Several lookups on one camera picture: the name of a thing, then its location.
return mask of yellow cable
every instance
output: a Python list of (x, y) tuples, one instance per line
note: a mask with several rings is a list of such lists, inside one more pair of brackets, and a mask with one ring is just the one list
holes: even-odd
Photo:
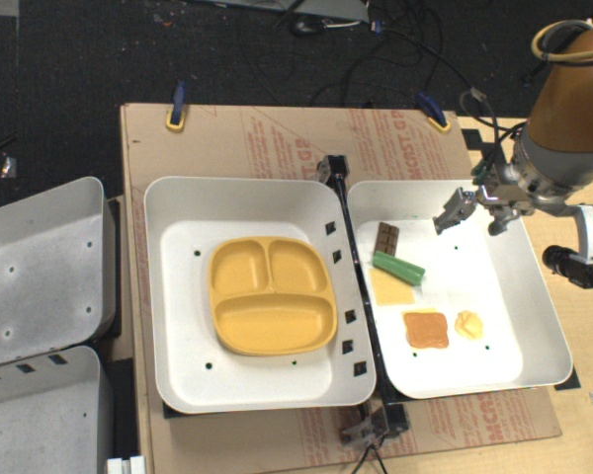
[(547, 27), (544, 27), (542, 30), (540, 30), (532, 39), (532, 53), (534, 54), (534, 56), (538, 59), (541, 59), (543, 61), (549, 61), (551, 63), (556, 63), (556, 62), (571, 62), (571, 63), (577, 63), (583, 60), (588, 60), (588, 59), (593, 59), (593, 51), (581, 51), (581, 52), (570, 52), (570, 53), (546, 53), (543, 52), (538, 44), (541, 41), (541, 39), (545, 36), (545, 34), (552, 29), (553, 27), (564, 23), (564, 22), (558, 22), (558, 23), (553, 23)]

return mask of cardboard sheet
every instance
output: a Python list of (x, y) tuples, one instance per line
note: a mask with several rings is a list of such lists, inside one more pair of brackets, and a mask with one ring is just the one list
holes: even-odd
[[(191, 106), (184, 131), (172, 133), (165, 128), (167, 110), (122, 107), (135, 239), (133, 307), (139, 308), (135, 328), (148, 408), (139, 422), (141, 443), (150, 444), (143, 452), (148, 468), (252, 474), (357, 461), (362, 451), (340, 441), (341, 430), (359, 421), (353, 408), (165, 418), (154, 376), (144, 192), (163, 176), (312, 179), (326, 154), (347, 157), (349, 183), (466, 179), (470, 163), (457, 118), (448, 114), (453, 129), (441, 134), (417, 111)], [(406, 410), (411, 430), (388, 440), (383, 457), (561, 434), (547, 389), (412, 401)]]

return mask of table surface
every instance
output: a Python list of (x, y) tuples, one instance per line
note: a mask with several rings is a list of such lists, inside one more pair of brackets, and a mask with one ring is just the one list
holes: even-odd
[[(501, 118), (499, 123), (510, 126), (518, 122), (516, 119)], [(461, 128), (475, 128), (481, 132), (484, 140), (491, 140), (491, 129), (471, 118), (460, 118)], [(504, 145), (505, 153), (511, 156), (510, 143)], [(124, 164), (126, 188), (131, 187), (131, 170), (126, 157), (128, 150), (124, 142)], [(478, 161), (477, 152), (470, 152), (472, 163)], [(575, 194), (571, 203), (593, 203), (593, 184)], [(132, 212), (127, 208), (129, 223), (128, 252), (129, 258), (135, 258), (132, 250)], [(544, 269), (541, 255), (546, 247), (552, 244), (577, 247), (577, 232), (572, 219), (554, 218), (537, 212), (524, 218), (534, 252), (539, 265)], [(570, 284), (565, 278), (544, 273), (551, 300), (556, 308), (560, 323), (573, 355), (574, 366), (581, 387), (555, 391), (550, 390), (551, 400), (559, 420), (562, 435), (554, 438), (528, 440), (493, 446), (459, 449), (439, 453), (387, 458), (385, 467), (389, 474), (419, 473), (514, 473), (514, 472), (571, 472), (593, 473), (593, 289), (584, 290)], [(128, 285), (132, 295), (138, 295), (136, 276), (130, 276)], [(136, 308), (132, 308), (134, 322)], [(134, 346), (142, 346), (140, 330), (133, 329)], [(148, 435), (149, 422), (145, 412), (146, 395), (144, 394), (144, 355), (136, 348), (134, 353), (136, 367), (136, 403), (138, 406), (139, 442), (141, 453), (146, 456), (149, 464), (151, 452), (147, 449), (151, 444)], [(346, 474), (352, 472), (354, 464), (330, 465), (325, 467), (284, 471), (289, 474)], [(367, 462), (361, 472), (380, 473), (377, 462)]]

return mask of yellow divided plate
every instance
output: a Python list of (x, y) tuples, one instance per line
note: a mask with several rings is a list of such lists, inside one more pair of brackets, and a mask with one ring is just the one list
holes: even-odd
[(317, 350), (336, 334), (334, 292), (325, 263), (309, 244), (247, 237), (218, 246), (209, 263), (217, 336), (255, 356)]

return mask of robotic arm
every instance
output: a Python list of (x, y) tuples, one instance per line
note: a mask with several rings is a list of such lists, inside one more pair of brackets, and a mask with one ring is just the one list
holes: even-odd
[[(581, 34), (561, 54), (544, 52), (559, 30)], [(509, 163), (496, 160), (495, 148), (472, 170), (476, 192), (455, 191), (434, 218), (440, 234), (472, 215), (478, 205), (494, 217), (488, 230), (499, 235), (510, 221), (541, 210), (573, 217), (579, 250), (551, 246), (543, 261), (557, 274), (593, 287), (593, 205), (569, 205), (568, 198), (593, 182), (593, 25), (569, 21), (542, 29), (532, 42), (538, 58), (554, 64), (529, 119), (503, 135), (514, 137)]]

